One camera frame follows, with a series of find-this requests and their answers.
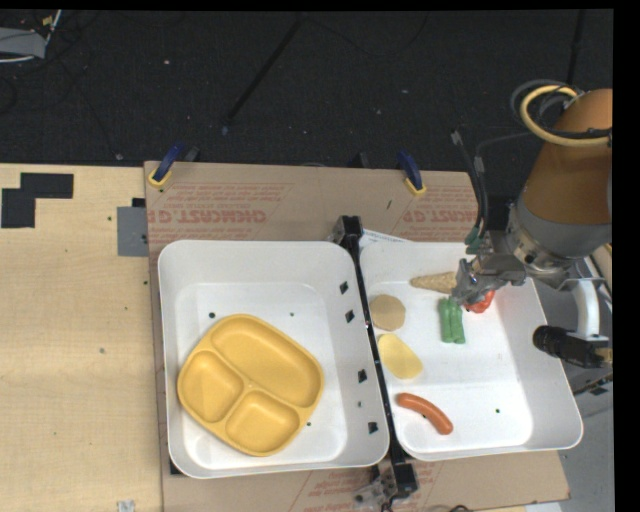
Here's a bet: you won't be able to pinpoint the black cylinder on white bracket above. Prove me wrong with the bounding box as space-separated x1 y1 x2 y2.
531 277 613 370

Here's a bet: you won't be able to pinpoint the white plastic tray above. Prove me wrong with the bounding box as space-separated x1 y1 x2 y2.
157 239 392 480
358 233 585 463

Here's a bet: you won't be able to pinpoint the yellow divided plate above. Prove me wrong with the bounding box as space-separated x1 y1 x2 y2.
176 312 327 458

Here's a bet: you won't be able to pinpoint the red orange toy vegetable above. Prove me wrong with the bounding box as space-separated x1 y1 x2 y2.
462 289 497 315

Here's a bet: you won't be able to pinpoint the tan ice cream cone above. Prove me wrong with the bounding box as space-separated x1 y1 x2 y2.
409 270 459 295

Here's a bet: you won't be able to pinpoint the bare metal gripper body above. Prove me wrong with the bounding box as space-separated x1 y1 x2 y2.
461 233 565 292

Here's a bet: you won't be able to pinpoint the tan round biscuit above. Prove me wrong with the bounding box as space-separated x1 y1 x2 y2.
368 293 408 333

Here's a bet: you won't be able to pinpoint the white printed paper label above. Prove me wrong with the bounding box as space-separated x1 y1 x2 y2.
361 228 412 247

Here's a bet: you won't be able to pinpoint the orange sausage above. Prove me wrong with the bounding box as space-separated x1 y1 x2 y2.
395 392 455 437

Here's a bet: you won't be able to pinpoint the green bean pods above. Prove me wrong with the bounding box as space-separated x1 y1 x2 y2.
437 296 468 346

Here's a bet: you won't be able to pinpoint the brown cardboard board, red print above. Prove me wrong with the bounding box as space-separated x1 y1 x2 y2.
143 160 572 512

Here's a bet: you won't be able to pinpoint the yellow oval slice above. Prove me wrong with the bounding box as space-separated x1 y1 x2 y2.
376 332 425 382

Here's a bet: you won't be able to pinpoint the thin black rod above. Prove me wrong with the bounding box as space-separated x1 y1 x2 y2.
345 234 409 466

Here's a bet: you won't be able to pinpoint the black block with thin wires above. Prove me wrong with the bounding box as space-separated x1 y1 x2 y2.
353 461 421 504
328 215 365 247

